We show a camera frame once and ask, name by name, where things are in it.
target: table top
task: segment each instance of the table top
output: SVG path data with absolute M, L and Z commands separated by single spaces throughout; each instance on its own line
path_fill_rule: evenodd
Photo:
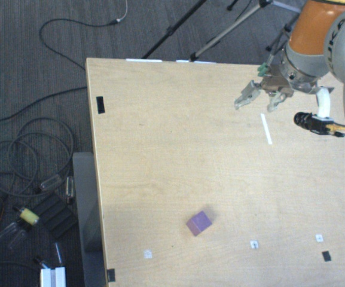
M 345 138 L 293 122 L 317 113 L 315 96 L 268 113 L 262 92 L 236 111 L 255 65 L 86 69 L 110 286 L 345 286 Z M 320 85 L 344 123 L 342 83 Z M 212 225 L 194 236 L 201 211 Z

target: gray carpet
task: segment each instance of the gray carpet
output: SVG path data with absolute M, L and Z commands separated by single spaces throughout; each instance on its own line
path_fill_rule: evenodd
M 54 22 L 45 27 L 47 44 L 81 65 L 86 57 L 141 58 L 198 0 L 128 0 L 127 17 L 115 26 L 89 28 L 72 22 Z M 247 6 L 240 0 L 233 11 L 226 7 L 233 0 L 208 0 L 174 35 L 168 38 L 149 58 L 162 60 L 188 59 L 205 43 L 231 26 Z M 304 0 L 278 0 L 302 7 Z M 250 7 L 258 0 L 252 0 Z M 67 18 L 101 25 L 124 14 L 125 0 L 0 0 L 0 119 L 20 111 L 30 103 L 49 94 L 86 86 L 86 73 L 75 64 L 48 50 L 40 41 L 38 31 L 46 21 Z M 247 19 L 200 60 L 217 63 L 247 63 L 259 65 L 268 56 L 265 47 L 294 14 L 269 5 Z M 64 122 L 74 136 L 74 151 L 92 151 L 91 129 L 85 89 L 46 99 L 25 109 L 13 118 L 0 121 L 0 141 L 17 137 L 21 126 L 38 117 L 51 117 Z M 30 124 L 32 132 L 46 132 L 69 144 L 62 127 L 49 120 Z M 38 156 L 39 180 L 57 172 L 67 161 L 62 144 L 46 135 L 32 135 L 24 141 Z M 6 164 L 7 145 L 0 144 L 0 172 L 11 171 Z M 23 145 L 14 151 L 14 166 L 32 175 L 34 157 Z M 63 178 L 67 171 L 60 172 Z M 11 174 L 0 174 L 0 186 L 9 189 Z M 12 192 L 19 190 L 27 179 L 16 179 Z M 65 200 L 64 187 L 56 193 Z M 33 207 L 41 198 L 25 199 L 9 196 L 7 212 L 0 230 L 17 218 L 12 205 Z M 69 207 L 77 214 L 77 205 Z M 39 225 L 27 239 L 8 252 L 7 241 L 0 241 L 0 261 L 18 261 L 39 267 L 32 258 L 40 255 L 53 264 L 54 237 Z M 65 254 L 68 286 L 83 284 L 83 270 L 77 226 L 59 239 Z M 17 265 L 0 264 L 0 286 L 37 286 L 38 272 Z

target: wooden table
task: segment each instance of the wooden table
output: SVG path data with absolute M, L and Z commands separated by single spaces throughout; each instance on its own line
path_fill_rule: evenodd
M 262 92 L 236 111 L 256 66 L 86 66 L 110 287 L 345 286 L 345 138 L 293 123 L 315 96 L 268 113 Z M 322 83 L 344 123 L 342 83 Z M 194 237 L 202 210 L 212 225 Z

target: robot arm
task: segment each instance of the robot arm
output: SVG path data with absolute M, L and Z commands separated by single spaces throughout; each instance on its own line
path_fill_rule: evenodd
M 330 123 L 328 105 L 332 88 L 319 87 L 317 81 L 330 71 L 344 83 L 345 89 L 345 0 L 308 0 L 282 50 L 280 64 L 271 65 L 271 60 L 272 55 L 259 68 L 262 81 L 251 81 L 236 99 L 235 108 L 249 104 L 260 90 L 265 90 L 270 97 L 271 112 L 292 97 L 294 91 L 300 91 L 315 94 L 319 103 L 324 103 L 317 115 L 307 114 L 310 118 L 307 121 L 318 118 Z M 304 116 L 301 117 L 297 121 L 304 124 Z

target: purple cube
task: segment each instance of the purple cube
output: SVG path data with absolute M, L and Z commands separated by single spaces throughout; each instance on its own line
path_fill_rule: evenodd
M 201 211 L 188 220 L 187 227 L 191 230 L 194 236 L 197 236 L 211 224 L 212 222 L 208 219 L 207 215 Z

